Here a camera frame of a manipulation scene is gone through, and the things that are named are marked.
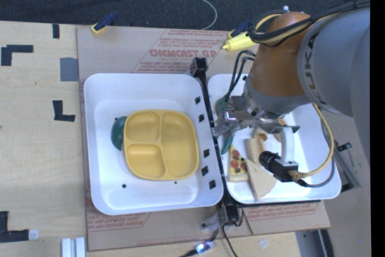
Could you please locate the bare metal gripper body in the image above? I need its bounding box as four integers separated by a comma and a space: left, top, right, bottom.
226, 95, 290, 134

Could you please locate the black cylinder on white bracket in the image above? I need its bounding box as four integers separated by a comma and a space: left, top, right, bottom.
259, 125, 301, 184

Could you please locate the brown cardboard board red print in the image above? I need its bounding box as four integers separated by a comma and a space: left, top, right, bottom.
76, 25, 331, 252

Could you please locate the yellow divided plate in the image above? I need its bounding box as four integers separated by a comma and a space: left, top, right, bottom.
122, 109, 200, 182

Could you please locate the beige toy bread wedge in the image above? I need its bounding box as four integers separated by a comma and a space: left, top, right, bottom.
244, 158, 278, 202

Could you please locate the green toy pepper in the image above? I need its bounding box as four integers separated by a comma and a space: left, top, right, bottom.
220, 134, 235, 156

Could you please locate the dark green bowl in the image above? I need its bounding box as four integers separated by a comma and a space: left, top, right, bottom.
110, 116, 129, 152

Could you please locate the white plastic tray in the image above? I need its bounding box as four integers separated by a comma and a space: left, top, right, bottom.
83, 72, 224, 216
207, 73, 342, 205

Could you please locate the thin black rod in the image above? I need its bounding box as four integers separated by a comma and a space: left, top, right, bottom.
197, 73, 238, 211

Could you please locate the toy pizza slice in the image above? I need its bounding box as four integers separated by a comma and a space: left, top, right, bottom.
226, 144, 249, 183

